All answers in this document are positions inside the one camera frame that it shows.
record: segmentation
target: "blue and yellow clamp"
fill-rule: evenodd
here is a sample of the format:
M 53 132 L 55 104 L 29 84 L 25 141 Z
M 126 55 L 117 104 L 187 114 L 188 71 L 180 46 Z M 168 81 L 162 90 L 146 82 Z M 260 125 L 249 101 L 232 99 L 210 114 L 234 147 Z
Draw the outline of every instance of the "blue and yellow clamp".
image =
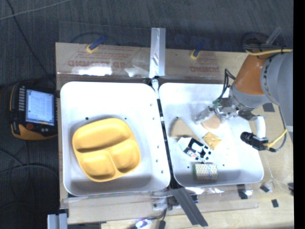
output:
M 104 43 L 108 39 L 108 36 L 101 36 L 98 39 L 96 39 L 93 43 L 89 44 L 87 46 L 87 52 L 93 53 L 94 51 L 98 50 L 99 45 Z
M 198 58 L 199 52 L 202 49 L 203 45 L 204 45 L 204 40 L 201 40 L 200 43 L 197 45 L 197 47 L 192 51 L 192 54 L 191 54 L 192 59 Z

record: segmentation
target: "digital display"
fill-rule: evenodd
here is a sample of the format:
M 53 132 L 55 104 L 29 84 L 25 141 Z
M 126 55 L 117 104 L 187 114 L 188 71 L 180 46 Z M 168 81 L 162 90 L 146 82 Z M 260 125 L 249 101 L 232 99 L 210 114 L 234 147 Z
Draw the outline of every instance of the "digital display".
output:
M 54 95 L 49 93 L 27 90 L 26 99 L 27 122 L 54 125 Z

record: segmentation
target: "yellow divided plate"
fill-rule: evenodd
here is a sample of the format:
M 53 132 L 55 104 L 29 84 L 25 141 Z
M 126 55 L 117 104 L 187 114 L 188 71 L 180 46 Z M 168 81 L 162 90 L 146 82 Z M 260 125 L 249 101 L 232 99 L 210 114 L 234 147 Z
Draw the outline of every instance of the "yellow divided plate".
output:
M 121 119 L 92 122 L 76 130 L 73 150 L 85 175 L 92 181 L 110 181 L 136 169 L 141 161 L 138 143 Z

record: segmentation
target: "yellow cable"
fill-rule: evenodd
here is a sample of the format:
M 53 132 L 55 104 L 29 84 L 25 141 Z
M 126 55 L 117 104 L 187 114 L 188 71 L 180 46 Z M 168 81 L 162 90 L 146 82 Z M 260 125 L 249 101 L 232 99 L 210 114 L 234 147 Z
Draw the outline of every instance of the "yellow cable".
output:
M 267 146 L 268 149 L 271 148 L 274 144 L 276 144 L 278 142 L 278 140 L 280 140 L 284 135 L 285 133 L 287 132 L 287 129 L 285 129 L 280 135 L 278 138 L 276 138 L 275 140 L 273 140 L 272 142 L 270 143 L 267 143 L 267 144 L 264 144 L 264 146 Z
M 259 55 L 265 55 L 270 53 L 278 53 L 278 52 L 291 52 L 293 49 L 276 49 L 276 50 L 269 50 L 269 51 L 263 51 L 263 52 L 251 52 L 249 50 L 246 50 L 246 52 L 250 55 L 259 56 Z

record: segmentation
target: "table surface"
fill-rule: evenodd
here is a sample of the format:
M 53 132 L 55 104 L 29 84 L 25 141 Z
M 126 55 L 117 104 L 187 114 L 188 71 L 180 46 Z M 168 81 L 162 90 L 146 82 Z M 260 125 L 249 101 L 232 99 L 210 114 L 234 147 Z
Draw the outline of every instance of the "table surface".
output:
M 228 69 L 233 75 L 237 75 L 247 54 L 239 52 L 214 52 L 219 71 L 221 75 L 224 69 Z M 266 136 L 269 140 L 275 139 L 282 131 L 283 125 L 278 112 L 278 107 L 274 105 L 275 112 L 264 112 L 262 108 L 254 111 L 254 114 L 266 115 Z M 61 145 L 61 122 L 59 111 L 59 161 L 60 161 L 60 196 L 61 200 L 67 198 L 68 194 L 62 182 L 62 145 Z M 250 123 L 251 128 L 255 131 L 255 125 Z M 287 188 L 288 182 L 293 182 L 293 144 L 289 138 L 285 146 L 278 153 L 260 153 L 261 159 L 266 163 L 270 171 L 274 188 L 271 192 L 255 192 L 253 198 L 247 199 L 250 205 L 245 205 L 244 209 L 236 209 L 227 206 L 227 209 L 218 207 L 218 201 L 215 202 L 215 209 L 208 209 L 203 212 L 203 216 L 208 222 L 210 229 L 231 229 L 231 228 L 252 228 L 252 229 L 277 229 L 277 228 L 294 228 L 294 196 L 289 193 Z M 272 201 L 276 200 L 277 207 L 274 207 Z M 92 206 L 78 208 L 77 206 L 69 207 L 68 224 L 81 224 L 99 221 L 99 216 L 107 214 L 107 207 Z M 103 229 L 127 229 L 140 219 L 123 219 L 116 220 L 115 216 L 102 224 Z M 165 219 L 167 229 L 185 229 L 201 228 L 193 226 L 187 216 L 183 213 L 175 215 L 174 212 L 168 211 Z M 147 229 L 157 229 L 160 220 L 153 220 L 152 224 L 145 227 Z

